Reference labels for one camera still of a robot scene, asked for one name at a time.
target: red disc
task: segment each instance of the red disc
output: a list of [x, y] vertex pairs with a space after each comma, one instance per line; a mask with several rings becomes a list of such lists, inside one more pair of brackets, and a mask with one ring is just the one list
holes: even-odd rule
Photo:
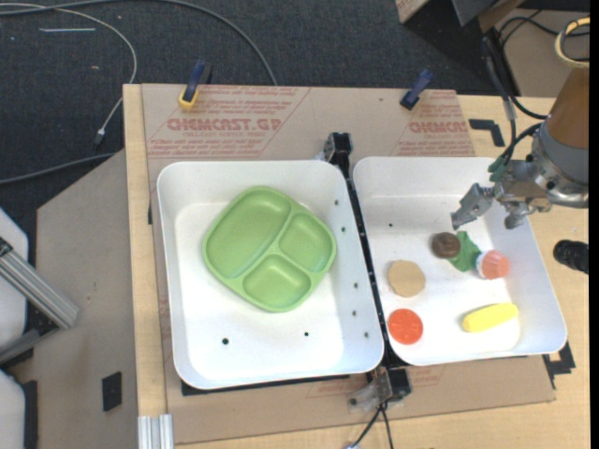
[[412, 310], [396, 310], [387, 320], [391, 337], [401, 344], [414, 344], [422, 337], [423, 325], [420, 316]]

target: dark surface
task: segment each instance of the dark surface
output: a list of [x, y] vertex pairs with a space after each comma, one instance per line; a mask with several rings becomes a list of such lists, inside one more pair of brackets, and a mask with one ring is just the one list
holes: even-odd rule
[[[0, 0], [44, 6], [76, 1], [82, 0]], [[184, 1], [237, 24], [283, 85], [408, 88], [428, 68], [434, 73], [431, 87], [495, 94], [480, 59], [480, 30], [475, 22], [460, 27], [450, 0], [431, 0], [404, 26], [394, 0]], [[532, 1], [535, 8], [546, 9], [588, 11], [590, 5], [590, 0]], [[270, 84], [263, 65], [237, 34], [192, 9], [137, 2], [77, 10], [129, 38], [139, 58], [137, 83], [186, 83], [202, 58], [213, 65], [212, 83]], [[96, 31], [39, 31], [91, 26]], [[0, 180], [120, 150], [121, 111], [98, 149], [94, 138], [131, 68], [122, 40], [81, 17], [52, 12], [0, 18]], [[97, 164], [0, 185], [0, 208], [35, 248], [37, 208]]]

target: toy bread slice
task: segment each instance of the toy bread slice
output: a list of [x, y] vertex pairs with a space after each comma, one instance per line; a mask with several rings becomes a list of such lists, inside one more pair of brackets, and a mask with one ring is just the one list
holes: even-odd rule
[[491, 304], [466, 314], [461, 326], [469, 333], [485, 331], [518, 316], [518, 306], [514, 303]]

